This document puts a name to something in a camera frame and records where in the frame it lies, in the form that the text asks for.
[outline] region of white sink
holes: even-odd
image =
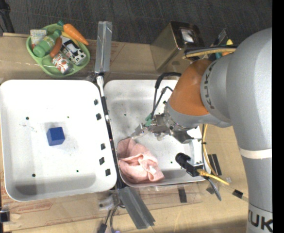
[[[94,84],[6,81],[0,86],[0,122],[5,186],[11,198],[40,200],[115,185],[115,163]],[[63,128],[65,140],[49,146],[46,133],[54,127]]]
[[[155,83],[156,80],[112,80],[106,84],[104,90],[107,107],[109,108],[115,147],[117,147],[120,140],[131,135],[141,122],[145,123],[145,118],[152,110]],[[173,89],[175,85],[175,80],[162,80],[160,88],[158,89],[157,99],[163,87],[169,86]],[[162,96],[156,114],[164,112],[163,101],[167,101],[170,96],[171,92],[167,90]],[[190,176],[186,170],[181,169],[181,166],[175,161],[175,156],[180,152],[194,158],[194,162],[202,162],[203,160],[201,142],[198,141],[198,139],[202,137],[200,129],[192,129],[188,133],[195,138],[195,140],[192,140],[188,144],[181,144],[170,135],[166,135],[160,141],[152,133],[137,138],[136,142],[146,146],[157,158],[158,166],[163,172],[165,179],[155,183],[135,184],[120,173],[122,180],[127,185],[133,187],[173,185],[203,181],[204,178],[201,176]]]

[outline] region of white stripe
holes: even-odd
[[[244,150],[240,148],[240,154],[249,159],[266,159],[272,157],[272,149],[268,150]]]

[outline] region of blue cube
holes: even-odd
[[[49,146],[62,144],[65,140],[62,127],[48,129],[47,139]]]

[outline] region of toy carrot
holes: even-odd
[[[51,58],[53,58],[60,51],[61,46],[62,46],[62,38],[58,37],[56,38],[54,47],[49,54]]]
[[[84,43],[85,45],[89,45],[89,43],[83,37],[83,35],[70,23],[64,24],[64,22],[62,20],[59,20],[57,24],[62,26],[64,32],[67,33],[68,35],[70,35],[75,40],[78,40],[78,41]]]

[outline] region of green basket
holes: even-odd
[[[51,24],[49,26],[44,27],[43,29],[47,30],[47,34],[53,34],[53,32],[56,29],[63,31],[63,27],[61,27],[57,24]],[[52,78],[55,78],[55,79],[62,79],[62,78],[71,76],[71,75],[75,74],[76,72],[80,71],[81,69],[83,69],[89,63],[90,53],[89,53],[88,48],[83,43],[81,43],[80,41],[78,41],[78,44],[79,44],[79,48],[86,54],[85,62],[80,66],[77,66],[77,65],[75,65],[74,63],[71,62],[73,64],[72,71],[67,73],[67,74],[62,74],[58,70],[58,68],[56,68],[54,66],[54,64],[52,63],[52,58],[50,57],[49,54],[47,54],[46,56],[44,56],[42,58],[39,58],[33,53],[32,41],[31,41],[30,36],[26,40],[26,48],[27,48],[28,52],[30,53],[31,57],[39,64],[39,66],[41,67],[41,69],[43,69],[43,71],[45,73],[47,73],[49,76],[51,76]]]

